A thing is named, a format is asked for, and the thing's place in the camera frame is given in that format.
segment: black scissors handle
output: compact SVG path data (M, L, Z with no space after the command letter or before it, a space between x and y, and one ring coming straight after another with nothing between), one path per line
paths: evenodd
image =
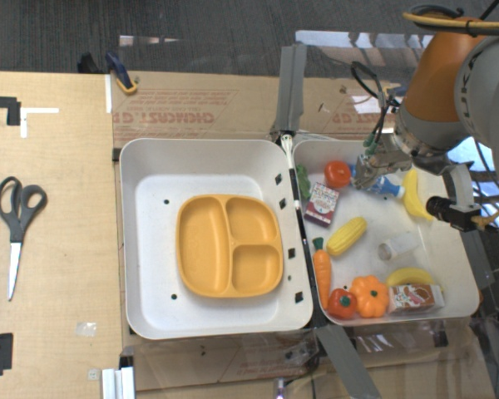
M8 213L2 208L2 193L9 182L13 182L11 191L11 211ZM28 205L34 195L40 195L41 199L33 206ZM15 176L9 176L0 184L0 215L6 221L11 232L10 241L21 243L28 225L48 202L46 192L38 185L22 187L22 183Z

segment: yellow corn cob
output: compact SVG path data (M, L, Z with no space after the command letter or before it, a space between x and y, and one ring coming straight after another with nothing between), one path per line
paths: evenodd
M332 256L342 254L362 236L367 227L368 223L364 217L353 217L331 235L325 246L327 252Z

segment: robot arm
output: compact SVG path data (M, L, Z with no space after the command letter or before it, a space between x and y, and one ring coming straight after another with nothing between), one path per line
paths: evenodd
M427 211L468 231L476 228L472 180L448 151L473 136L492 149L499 179L499 37L438 32L422 55L396 114L393 133L358 158L353 185L367 189L381 175L412 165L433 175L449 173L457 202L433 197Z

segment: yellow banana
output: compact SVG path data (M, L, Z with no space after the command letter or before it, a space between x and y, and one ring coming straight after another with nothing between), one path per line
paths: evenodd
M400 268L394 270L386 278L387 286L404 285L406 283L428 283L436 284L431 274L422 268Z
M403 195L403 204L405 209L412 216L424 217L427 220L432 220L432 216L425 210L425 205L417 196L417 171L410 169L403 178L402 187L405 189Z

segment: wooden table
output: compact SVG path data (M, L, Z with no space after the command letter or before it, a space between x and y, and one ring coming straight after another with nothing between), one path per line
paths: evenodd
M98 398L100 382L90 379L90 370L118 367L122 351L123 273L106 78L0 72L0 96L14 96L22 107L59 109L28 116L27 138L18 126L7 126L0 109L0 182L15 175L48 195L27 231L11 302L9 231L0 221L0 333L14 335L12 369L0 376L0 398ZM95 323L96 331L86 336L77 330L81 323ZM464 352L441 361L367 366L383 397L495 397L476 339ZM336 376L316 376L322 392L347 397ZM267 397L271 387L272 381L243 382L137 396ZM291 394L311 397L310 383L295 382Z

